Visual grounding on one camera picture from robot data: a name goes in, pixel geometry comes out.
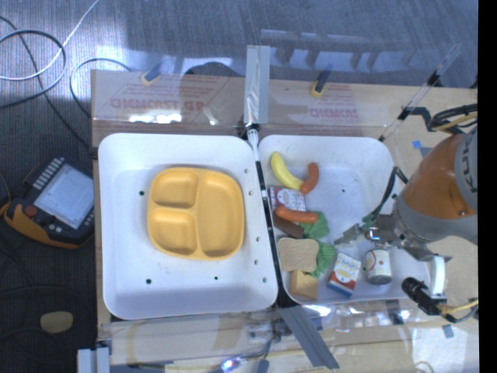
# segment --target red emergency button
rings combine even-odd
[[[28,218],[33,218],[37,212],[38,212],[38,209],[36,208],[36,206],[33,206],[32,204],[30,204],[29,206],[26,206],[24,208],[24,214]]]

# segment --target sausage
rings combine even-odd
[[[308,164],[309,175],[307,179],[301,184],[300,191],[305,195],[311,192],[316,185],[318,185],[319,180],[319,166],[317,163]]]
[[[313,211],[298,211],[291,210],[285,206],[278,206],[274,212],[278,217],[288,221],[313,223],[318,220],[318,213]]]

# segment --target banana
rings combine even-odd
[[[302,183],[304,183],[304,181],[302,181],[300,178],[297,178],[292,173],[290,173],[287,165],[285,164],[285,161],[278,152],[274,152],[271,155],[271,168],[273,169],[274,176],[286,188],[299,190]]]

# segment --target metal floor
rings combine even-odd
[[[0,174],[14,195],[55,151],[90,167],[90,122],[71,94],[70,74],[93,58],[140,71],[162,61],[170,73],[243,75],[247,45],[262,44],[272,48],[272,78],[314,80],[330,64],[330,82],[421,86],[456,48],[437,85],[469,88],[478,78],[478,0],[0,0],[0,17],[0,76],[23,78],[36,72],[34,65],[44,68],[57,43],[65,45],[67,61],[48,98],[23,101],[40,92],[37,78],[0,80]],[[27,30],[33,60],[18,37],[4,39],[13,26]],[[62,61],[40,76],[45,87],[57,80]],[[202,66],[208,62],[224,66]],[[74,90],[87,112],[91,68],[120,66],[90,61],[75,73]],[[0,297],[1,371],[75,371],[74,361],[62,362],[92,345],[95,316],[79,298],[94,308],[93,246],[45,246],[0,221],[0,294],[26,283],[66,289]],[[75,328],[60,343],[18,330],[35,327],[42,311],[69,308]]]

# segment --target toy bread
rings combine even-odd
[[[285,271],[312,272],[316,269],[318,251],[319,244],[313,239],[281,238],[278,241],[280,268]]]

